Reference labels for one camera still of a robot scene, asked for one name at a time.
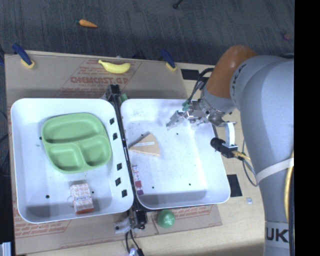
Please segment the toy banana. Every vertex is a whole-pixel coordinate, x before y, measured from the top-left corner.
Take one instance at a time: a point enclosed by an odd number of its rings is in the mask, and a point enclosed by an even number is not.
[[[100,63],[106,71],[110,73],[115,74],[121,74],[124,72],[127,72],[131,66],[130,63],[123,63],[123,64],[113,64],[110,62],[103,62],[101,59],[99,59],[98,63]]]

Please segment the bread slice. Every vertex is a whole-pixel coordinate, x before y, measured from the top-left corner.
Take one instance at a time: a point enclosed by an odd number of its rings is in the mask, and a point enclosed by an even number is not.
[[[160,156],[159,143],[156,137],[152,133],[149,133],[146,137],[144,137],[138,143],[132,145],[129,148],[129,150],[138,152],[138,153],[149,154],[157,157]]]

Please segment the small carton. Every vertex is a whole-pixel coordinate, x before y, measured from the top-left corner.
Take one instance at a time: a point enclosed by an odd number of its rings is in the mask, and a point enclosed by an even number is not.
[[[91,212],[94,204],[87,183],[70,186],[73,208],[76,214]]]

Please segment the white strap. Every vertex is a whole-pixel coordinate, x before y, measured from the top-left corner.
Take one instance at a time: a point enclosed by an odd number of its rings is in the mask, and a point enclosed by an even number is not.
[[[262,181],[264,178],[270,175],[276,174],[277,172],[280,172],[294,165],[295,165],[294,157],[284,160],[282,162],[278,162],[260,171],[255,177],[256,181],[257,183],[260,183],[260,181]]]

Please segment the white tray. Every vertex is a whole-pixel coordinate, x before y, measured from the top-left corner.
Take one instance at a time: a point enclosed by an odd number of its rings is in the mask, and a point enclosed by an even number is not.
[[[210,145],[211,124],[196,130],[186,120],[169,131],[166,123],[184,100],[128,99],[121,105],[127,145],[152,133],[160,156],[129,151],[137,166],[143,194],[140,203],[151,210],[219,204],[230,197],[230,186],[219,152]]]
[[[110,139],[112,157],[108,163],[93,170],[65,174],[50,163],[40,140],[41,128],[51,117],[80,112],[94,114],[102,121]],[[44,223],[114,214],[132,206],[134,195],[118,121],[109,102],[102,99],[25,98],[13,104],[11,121],[17,207],[26,221]],[[94,211],[75,214],[69,187],[81,183],[89,185]]]

